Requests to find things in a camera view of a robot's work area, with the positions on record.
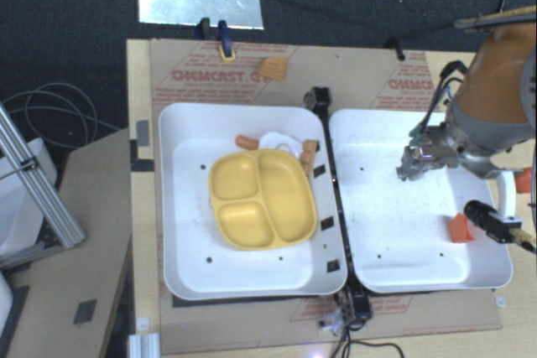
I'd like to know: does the black cylinder on white bracket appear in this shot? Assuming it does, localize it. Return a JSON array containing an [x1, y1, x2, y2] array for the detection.
[[462, 169, 525, 245]]

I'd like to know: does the red-orange toy piece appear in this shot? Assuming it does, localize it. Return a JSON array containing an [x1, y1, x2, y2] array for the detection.
[[514, 167, 534, 195]]

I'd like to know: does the brown cardboard board red print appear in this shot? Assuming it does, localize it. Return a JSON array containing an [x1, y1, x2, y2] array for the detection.
[[149, 38, 503, 355]]

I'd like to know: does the thin black rod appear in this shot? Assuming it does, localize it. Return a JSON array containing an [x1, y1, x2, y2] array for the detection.
[[319, 107, 358, 295]]

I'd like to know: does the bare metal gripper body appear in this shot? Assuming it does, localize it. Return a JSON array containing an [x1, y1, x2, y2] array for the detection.
[[401, 126, 467, 174]]

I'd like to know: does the white plastic tray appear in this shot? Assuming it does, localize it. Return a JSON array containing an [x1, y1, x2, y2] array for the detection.
[[328, 108, 514, 294], [158, 101, 349, 301]]

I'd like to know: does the orange toy wedge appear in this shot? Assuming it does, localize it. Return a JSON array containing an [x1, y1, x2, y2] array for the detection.
[[449, 213, 476, 244]]

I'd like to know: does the brown toy biscuit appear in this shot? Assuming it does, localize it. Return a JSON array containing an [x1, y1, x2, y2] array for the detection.
[[300, 138, 321, 178]]

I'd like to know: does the tan toy bread slice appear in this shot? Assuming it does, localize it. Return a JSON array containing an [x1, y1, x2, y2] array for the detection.
[[257, 54, 289, 82]]

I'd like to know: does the white toy fried egg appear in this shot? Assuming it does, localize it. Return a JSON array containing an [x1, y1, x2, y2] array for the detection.
[[259, 131, 305, 160]]

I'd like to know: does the orange toy sausage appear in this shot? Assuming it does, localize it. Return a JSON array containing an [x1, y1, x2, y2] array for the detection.
[[234, 134, 262, 151]]

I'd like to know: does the yellow divided plate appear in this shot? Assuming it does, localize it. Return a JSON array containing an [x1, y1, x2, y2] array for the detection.
[[207, 148, 319, 252]]

